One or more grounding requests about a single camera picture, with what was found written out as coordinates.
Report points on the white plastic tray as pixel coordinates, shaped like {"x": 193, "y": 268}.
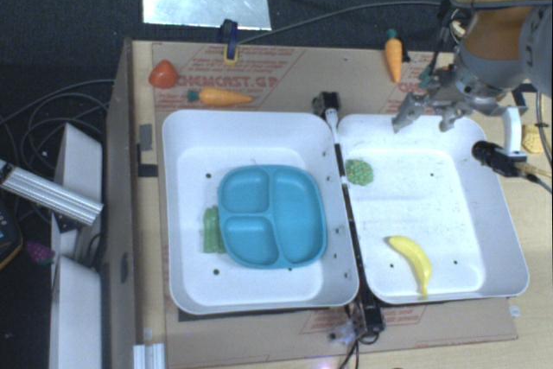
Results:
{"x": 242, "y": 134}
{"x": 432, "y": 203}

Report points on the orange carrot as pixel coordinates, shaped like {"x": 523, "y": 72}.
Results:
{"x": 222, "y": 97}
{"x": 393, "y": 56}

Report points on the purple grapes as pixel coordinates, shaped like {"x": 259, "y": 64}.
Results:
{"x": 39, "y": 252}

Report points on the yellow banana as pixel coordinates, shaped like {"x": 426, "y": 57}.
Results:
{"x": 415, "y": 259}

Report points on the yellow toy corn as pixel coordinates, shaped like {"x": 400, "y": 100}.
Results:
{"x": 532, "y": 138}

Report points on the brown cardboard board red print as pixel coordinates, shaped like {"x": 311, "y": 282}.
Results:
{"x": 242, "y": 73}

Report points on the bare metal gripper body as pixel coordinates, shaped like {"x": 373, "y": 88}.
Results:
{"x": 449, "y": 93}

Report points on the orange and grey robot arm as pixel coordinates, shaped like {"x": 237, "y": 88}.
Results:
{"x": 497, "y": 13}

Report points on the thin black and white rod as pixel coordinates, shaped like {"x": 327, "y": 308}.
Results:
{"x": 351, "y": 220}

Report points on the green toy peas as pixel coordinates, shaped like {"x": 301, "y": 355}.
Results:
{"x": 359, "y": 173}

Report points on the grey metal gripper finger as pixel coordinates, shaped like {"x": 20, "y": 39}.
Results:
{"x": 408, "y": 112}
{"x": 450, "y": 120}

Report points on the black cylinder on white bracket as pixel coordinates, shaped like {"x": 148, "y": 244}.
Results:
{"x": 494, "y": 155}

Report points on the red toy tomato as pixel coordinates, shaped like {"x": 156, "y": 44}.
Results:
{"x": 163, "y": 74}

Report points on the blue divided plate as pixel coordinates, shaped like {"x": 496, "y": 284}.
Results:
{"x": 294, "y": 211}

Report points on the green toy asparagus bunch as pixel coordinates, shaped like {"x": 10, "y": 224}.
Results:
{"x": 211, "y": 233}

